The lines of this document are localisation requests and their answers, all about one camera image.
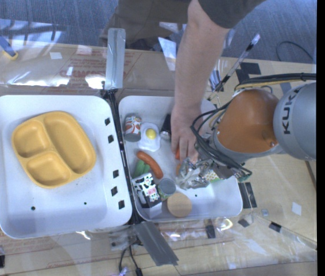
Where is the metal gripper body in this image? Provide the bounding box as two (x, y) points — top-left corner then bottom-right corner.
(205, 162), (239, 181)

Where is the person's hand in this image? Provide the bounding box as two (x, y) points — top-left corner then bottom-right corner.
(170, 103), (206, 164)

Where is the green and yellow packet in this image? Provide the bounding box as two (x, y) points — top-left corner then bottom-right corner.
(204, 170), (221, 183)

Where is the white plastic tray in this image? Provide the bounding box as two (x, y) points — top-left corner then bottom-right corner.
(0, 94), (133, 240)
(118, 95), (243, 223)

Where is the clear crinkled plastic packet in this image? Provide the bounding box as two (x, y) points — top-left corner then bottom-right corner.
(175, 157), (212, 191)

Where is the orange carrot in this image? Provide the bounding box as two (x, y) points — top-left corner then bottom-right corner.
(175, 146), (182, 175)

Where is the tan round biscuit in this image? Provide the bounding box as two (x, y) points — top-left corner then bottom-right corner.
(166, 192), (193, 219)

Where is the grey-topped can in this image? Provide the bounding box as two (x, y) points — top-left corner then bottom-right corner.
(157, 178), (177, 202)

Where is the orange sausage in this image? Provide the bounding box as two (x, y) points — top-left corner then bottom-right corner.
(136, 150), (164, 180)

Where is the black bottle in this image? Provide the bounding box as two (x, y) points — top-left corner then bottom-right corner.
(159, 113), (173, 142)

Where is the cow print carton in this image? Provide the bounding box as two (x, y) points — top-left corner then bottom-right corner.
(131, 172), (163, 209)

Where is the white and yellow fried egg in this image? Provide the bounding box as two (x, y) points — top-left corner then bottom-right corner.
(137, 122), (162, 153)

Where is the green pea pod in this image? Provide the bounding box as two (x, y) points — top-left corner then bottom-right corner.
(133, 159), (151, 179)

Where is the orange and white can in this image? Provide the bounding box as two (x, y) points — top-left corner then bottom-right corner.
(123, 114), (143, 143)

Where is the yellow divided plate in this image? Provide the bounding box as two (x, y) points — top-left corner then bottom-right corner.
(11, 110), (98, 190)

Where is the person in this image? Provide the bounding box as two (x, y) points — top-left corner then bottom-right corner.
(98, 0), (293, 51)

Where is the brown cardboard board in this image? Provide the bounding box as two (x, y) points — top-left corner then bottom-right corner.
(0, 43), (317, 273)

